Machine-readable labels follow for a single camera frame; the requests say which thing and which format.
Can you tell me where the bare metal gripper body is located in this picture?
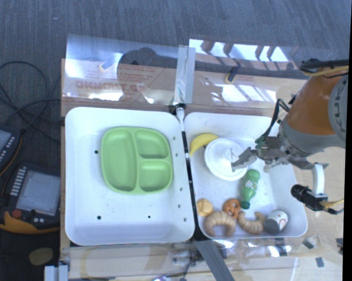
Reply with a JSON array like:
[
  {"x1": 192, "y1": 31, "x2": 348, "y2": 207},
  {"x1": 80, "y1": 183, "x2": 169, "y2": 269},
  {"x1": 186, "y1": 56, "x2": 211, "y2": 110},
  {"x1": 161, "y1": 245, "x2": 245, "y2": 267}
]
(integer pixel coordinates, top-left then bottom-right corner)
[{"x1": 255, "y1": 135, "x2": 330, "y2": 173}]

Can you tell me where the white bowl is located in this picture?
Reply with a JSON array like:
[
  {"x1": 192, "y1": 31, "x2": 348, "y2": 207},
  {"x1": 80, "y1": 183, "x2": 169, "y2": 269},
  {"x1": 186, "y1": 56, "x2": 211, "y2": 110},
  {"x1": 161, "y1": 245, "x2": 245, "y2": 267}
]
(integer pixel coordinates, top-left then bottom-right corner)
[{"x1": 203, "y1": 137, "x2": 251, "y2": 182}]

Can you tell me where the green plastic bottle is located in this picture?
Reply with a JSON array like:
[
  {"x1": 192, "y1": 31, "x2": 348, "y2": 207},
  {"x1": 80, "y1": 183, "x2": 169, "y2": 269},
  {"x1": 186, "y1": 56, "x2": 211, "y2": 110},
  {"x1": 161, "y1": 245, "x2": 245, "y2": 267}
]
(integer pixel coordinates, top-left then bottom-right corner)
[{"x1": 239, "y1": 168, "x2": 262, "y2": 211}]

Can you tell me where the white plastic tray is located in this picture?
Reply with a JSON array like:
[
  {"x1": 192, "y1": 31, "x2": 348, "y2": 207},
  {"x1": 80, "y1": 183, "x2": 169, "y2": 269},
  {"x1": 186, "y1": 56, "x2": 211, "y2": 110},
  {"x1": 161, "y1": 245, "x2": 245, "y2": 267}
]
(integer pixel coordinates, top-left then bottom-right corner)
[
  {"x1": 60, "y1": 105, "x2": 200, "y2": 250},
  {"x1": 179, "y1": 111, "x2": 312, "y2": 244}
]

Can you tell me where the orange pretzel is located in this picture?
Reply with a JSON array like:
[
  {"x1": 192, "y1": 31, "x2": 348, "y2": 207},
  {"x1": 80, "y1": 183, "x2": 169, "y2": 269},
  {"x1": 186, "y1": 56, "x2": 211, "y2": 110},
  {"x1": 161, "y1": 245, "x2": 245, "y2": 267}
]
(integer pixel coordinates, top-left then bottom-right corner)
[{"x1": 222, "y1": 198, "x2": 242, "y2": 221}]

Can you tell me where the yellow banana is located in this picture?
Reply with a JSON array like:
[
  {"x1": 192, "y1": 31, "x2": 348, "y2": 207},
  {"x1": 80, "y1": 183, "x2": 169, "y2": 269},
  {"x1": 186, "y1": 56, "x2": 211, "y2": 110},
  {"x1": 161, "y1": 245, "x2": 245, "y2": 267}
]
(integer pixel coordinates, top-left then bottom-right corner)
[{"x1": 188, "y1": 132, "x2": 221, "y2": 159}]

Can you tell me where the yellow biscuit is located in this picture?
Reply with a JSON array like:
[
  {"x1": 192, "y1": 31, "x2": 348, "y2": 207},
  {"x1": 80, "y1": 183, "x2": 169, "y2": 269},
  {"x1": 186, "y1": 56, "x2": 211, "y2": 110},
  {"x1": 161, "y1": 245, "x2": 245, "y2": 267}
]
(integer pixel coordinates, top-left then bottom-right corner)
[{"x1": 195, "y1": 198, "x2": 214, "y2": 218}]

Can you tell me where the tan croissant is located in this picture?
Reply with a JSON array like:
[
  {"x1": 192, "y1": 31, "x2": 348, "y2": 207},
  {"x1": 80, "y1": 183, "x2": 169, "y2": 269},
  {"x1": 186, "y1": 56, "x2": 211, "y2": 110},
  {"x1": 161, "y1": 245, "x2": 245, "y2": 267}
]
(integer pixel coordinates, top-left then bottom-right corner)
[
  {"x1": 236, "y1": 210, "x2": 267, "y2": 236},
  {"x1": 203, "y1": 210, "x2": 238, "y2": 238}
]

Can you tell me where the brown cardboard board, red print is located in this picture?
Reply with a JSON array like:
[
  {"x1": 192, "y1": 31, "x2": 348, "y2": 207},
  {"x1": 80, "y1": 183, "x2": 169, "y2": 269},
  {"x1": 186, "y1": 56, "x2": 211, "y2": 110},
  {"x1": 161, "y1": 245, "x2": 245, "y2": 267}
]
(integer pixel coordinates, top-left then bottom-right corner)
[{"x1": 53, "y1": 58, "x2": 350, "y2": 281}]

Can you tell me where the white and grey can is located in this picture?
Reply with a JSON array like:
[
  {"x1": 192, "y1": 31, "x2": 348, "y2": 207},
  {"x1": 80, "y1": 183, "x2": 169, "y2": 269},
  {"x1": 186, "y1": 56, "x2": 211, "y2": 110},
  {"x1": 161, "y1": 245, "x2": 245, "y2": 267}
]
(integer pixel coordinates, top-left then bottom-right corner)
[{"x1": 262, "y1": 208, "x2": 290, "y2": 237}]

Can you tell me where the green divided plate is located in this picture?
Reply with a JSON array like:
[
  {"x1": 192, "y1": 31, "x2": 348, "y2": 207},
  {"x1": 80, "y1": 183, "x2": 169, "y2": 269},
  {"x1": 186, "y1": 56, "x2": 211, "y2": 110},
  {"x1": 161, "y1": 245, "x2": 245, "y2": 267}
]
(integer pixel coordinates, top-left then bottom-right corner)
[{"x1": 99, "y1": 125, "x2": 176, "y2": 196}]

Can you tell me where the yellow oval object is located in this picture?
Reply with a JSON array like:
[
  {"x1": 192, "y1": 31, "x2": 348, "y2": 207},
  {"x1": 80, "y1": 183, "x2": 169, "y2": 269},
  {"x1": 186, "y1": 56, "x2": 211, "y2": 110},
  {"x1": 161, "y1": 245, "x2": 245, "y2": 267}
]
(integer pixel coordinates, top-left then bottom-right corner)
[{"x1": 28, "y1": 246, "x2": 55, "y2": 267}]

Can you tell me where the black cylinder on white bracket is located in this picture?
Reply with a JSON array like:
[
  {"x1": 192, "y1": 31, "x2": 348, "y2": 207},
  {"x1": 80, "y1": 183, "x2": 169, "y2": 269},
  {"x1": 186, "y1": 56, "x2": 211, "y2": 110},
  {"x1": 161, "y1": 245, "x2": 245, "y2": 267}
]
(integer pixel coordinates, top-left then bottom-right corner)
[{"x1": 289, "y1": 162, "x2": 330, "y2": 212}]

